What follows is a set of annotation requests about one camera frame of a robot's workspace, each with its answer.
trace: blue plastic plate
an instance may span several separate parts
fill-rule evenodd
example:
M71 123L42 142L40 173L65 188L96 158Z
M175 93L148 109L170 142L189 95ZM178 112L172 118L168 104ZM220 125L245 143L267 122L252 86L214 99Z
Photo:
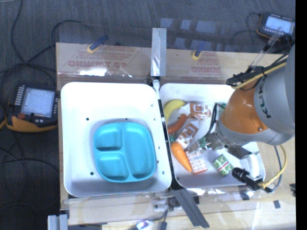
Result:
M138 182L152 176L156 156L152 136L138 123L100 126L94 134L94 158L102 178L110 182Z

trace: orange carrot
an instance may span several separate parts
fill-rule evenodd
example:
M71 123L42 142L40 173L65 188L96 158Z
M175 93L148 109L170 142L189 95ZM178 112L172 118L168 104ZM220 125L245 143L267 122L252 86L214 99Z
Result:
M175 124L173 124L170 127L167 127L167 132L169 134L176 132L177 130L179 130L184 125L186 120L187 120L187 115L181 114L180 118L178 119L178 121Z
M175 158L183 165L183 167L185 167L189 172L192 172L188 157L180 143L173 142L171 145L171 151Z

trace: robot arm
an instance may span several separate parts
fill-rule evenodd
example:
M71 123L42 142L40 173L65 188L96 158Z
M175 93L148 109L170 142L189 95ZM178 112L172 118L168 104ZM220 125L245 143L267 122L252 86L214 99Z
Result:
M278 61L274 70L263 72L259 79L243 82L230 97L215 131L208 132L190 148L225 149L239 159L255 156L242 146L264 142L277 146L295 136L295 45L286 60ZM256 172L235 168L233 176L259 188Z

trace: black cable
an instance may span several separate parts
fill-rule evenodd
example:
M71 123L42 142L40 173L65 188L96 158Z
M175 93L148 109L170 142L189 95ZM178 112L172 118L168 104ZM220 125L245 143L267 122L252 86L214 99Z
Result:
M20 199L20 196L15 197L15 196L10 192L10 190L8 190L9 187L7 186L7 181L6 181L5 176L4 176L4 175L5 175L5 173L4 173L4 171L5 171L5 166L4 166L4 165L5 165L5 163L7 162L7 158L8 158L8 157L13 157L13 156L9 153L9 151L14 147L15 143L16 143L16 140L14 141L13 144L10 145L8 151L3 150L3 152L2 152L2 153L5 154L5 156L3 157L2 162L0 162L0 165L2 164L2 166L1 166L1 168L0 168L0 172L1 172L0 176L2 177L3 185L6 187L8 194L10 195L10 197L11 197L15 202L17 202L17 201ZM21 155L21 157L22 157L22 159L23 159L23 158L24 158L24 150L23 150L21 147L19 147L19 152L20 152L20 155ZM24 180L22 181L23 187L22 187L21 190L20 190L21 192L24 190L25 182L26 182L26 177L24 177Z
M26 163L34 163L34 164L40 164L40 165L44 165L46 166L47 168L50 168L57 176L59 176L59 172L57 169L55 169L53 166L51 166L50 164L44 162L44 161L40 161L40 160L36 160L36 159L18 159L16 158L15 156L13 156L12 154L10 154L9 152L7 152L6 150L0 148L0 152L11 157L13 160L12 161L2 161L2 163L0 163L2 165L2 168L5 168L5 165L6 164L11 164L11 163L17 163L17 164L21 164L22 166ZM6 179L5 177L3 176L4 175L4 171L1 171L1 175L3 177L3 184L7 187L7 193L9 193L11 195L11 197L13 198L14 202L15 203L23 203L23 202L20 202L20 199L19 198L16 198L14 197L10 190L8 189L8 186L6 184ZM36 207L33 207L31 206L33 209L35 209L36 211L41 211L41 210L46 210L46 209L49 209L51 208L53 205L55 205L56 203L59 202L59 197L57 197L54 201L52 201L52 203L50 203L49 205L45 206L45 207L39 207L39 208L36 208Z
M20 0L20 5L19 5L19 10L18 10L18 13L17 13L17 16L13 22L13 26L11 28L11 44L12 44L12 47L14 49L14 52L16 53L17 57L21 60L21 61L24 61L23 57L21 56L21 54L19 53L19 51L17 50L16 46L15 46L15 43L14 43L14 29L15 29L15 26L16 26L16 23L17 23L17 20L19 18L19 15L20 15L20 12L21 12L21 8L23 6L23 0Z
M32 61L32 60L35 59L36 57L38 57L38 56L40 56L41 54L43 54L44 52L46 52L48 49L51 49L53 46L54 46L54 44L53 44L53 45L47 46L47 47L44 48L43 50L39 51L36 55L34 55L34 56L32 56L31 58L29 58L29 59L27 60L27 62Z
M214 107L212 109L212 115L211 115L211 121L210 121L209 129L208 129L207 133L204 135L204 137L207 137L210 134L214 124L216 123L217 107L218 106L224 109L224 106L222 106L221 104L219 104L219 103L214 104Z
M60 26L60 25L62 25L62 24L65 24L65 23L78 23L78 24L81 24L81 25L85 26L87 29L89 29L89 30L94 34L95 38L98 38L97 33L96 33L90 26L88 26L87 24L85 24L85 23L83 23L83 22L76 21L76 20L64 20L64 21L58 22L58 23L52 28L52 30L51 30L51 32L50 32L50 34L49 34L49 43L50 43L50 45L51 45L51 48L52 48L52 51L53 51L54 54L56 54L56 52L55 52L54 46L52 46L52 45L54 45L54 43L53 43L53 41L52 41L53 33L54 33L54 31L56 30L56 28L57 28L58 26Z
M24 151L24 147L21 145L21 142L20 140L18 139L16 133L12 130L10 130L11 132L11 135L13 136L14 138L14 142L17 144L17 147L19 148L19 151L20 151L20 154L21 154L21 159L24 160L25 159L25 151ZM24 168L24 174L25 174L25 179L24 179L24 187L25 187L25 183L27 181L27 178L29 178L29 183L30 183L30 187L31 187L31 190L33 192L33 202L35 202L35 195L34 195L34 185L33 185L33 182L32 182L32 178L30 176L30 174L28 173L28 167L25 165L25 164L21 164Z
M165 211L165 216L164 216L163 221L165 221L165 220L166 220L167 214L168 214L168 209Z
M241 33L249 33L250 35L250 39L251 39L251 42L252 42L252 45L254 45L254 39L253 39L253 36L252 36L252 33L256 33L256 31L252 30L249 26L249 22L248 22L248 19L251 15L258 15L259 17L261 16L261 14L259 13L255 13L255 12L252 12L252 13L249 13L246 18L245 18L245 22L246 22L246 26L247 26L247 30L241 30L241 31L238 31L236 32L235 34L233 34L233 36L231 37L230 39L230 44L231 45L235 45L234 41L235 41L235 37Z
M36 217L42 217L40 220L46 221L44 215L39 214L39 211L35 210L31 205L29 205L27 203L9 203L9 204L3 205L3 206L0 207L0 215L3 212L7 212L10 208L14 208L14 207L17 207L19 209L24 208L27 211L30 210ZM35 229L34 228L35 225L37 225L37 219L33 217L31 229Z
M267 66L265 68L255 67L253 69L253 71L251 71L251 72L244 72L244 73L241 72L241 73L239 73L237 75L234 74L233 77L228 78L226 80L226 84L230 85L230 86L236 86L236 84L238 82L243 83L243 82L245 82L245 81L247 81L249 79L252 79L253 77L263 73L264 71L270 70L270 69L272 69L272 68L274 68L274 67L276 67L278 65L281 65L283 63L286 63L286 62L287 62L287 59L282 59L282 60L273 62L271 65L269 65L269 66Z
M252 87L250 87L250 88L248 88L248 89L243 89L243 88L241 88L241 90L243 90L243 91L252 90L253 88L255 88L255 87L257 86L257 84L260 82L260 80L261 80L262 78L259 78L259 79L255 82L255 84L254 84Z
M22 185L22 188L19 188L19 190L20 190L20 195L18 195L18 196L14 196L13 195L13 193L9 190L9 186L7 185L7 180L6 180L6 178L5 178L5 164L7 163L7 158L8 157L11 157L11 158L14 158L9 152L6 152L5 150L2 150L2 149L0 149L0 151L2 152L2 153L4 153L5 154L5 156L4 156L4 158L3 158L3 160L2 160L2 162L0 163L0 165L1 165L1 168L0 168L0 175L1 175L1 178L2 178L2 184L3 184L3 186L5 187L5 189L6 189L6 192L8 193L8 195L10 196L10 198L14 201L14 202L18 202L19 200L20 200L20 197L21 197L21 194L22 194L22 192L24 191L24 187L25 187L25 183L26 183L26 168L24 167L24 179L23 179L23 181L21 182L21 185Z
M18 63L18 64L15 64L15 65L11 66L9 69L0 71L0 74L2 73L2 76L0 78L0 92L1 92L1 89L2 89L2 85L3 85L3 80L7 76L7 74L9 74L10 72L13 72L13 70L22 68L24 66L35 68L36 70L45 73L50 78L53 86L57 85L56 81L53 80L53 77L47 72L47 70L52 71L52 72L56 72L56 70L50 69L48 67L41 66L41 65L38 65L38 64L33 64L33 63L26 63L26 64L25 63Z
M277 60L275 60L272 64L277 64L280 60L282 60L283 58L285 58L288 54L283 54L282 56L280 56Z
M295 43L295 41L292 41L292 42L287 41L287 45L282 46L282 48L280 48L278 50L275 50L274 52L272 52L272 54L279 54L280 52L282 52L285 49L291 49L292 46L294 45L294 43Z

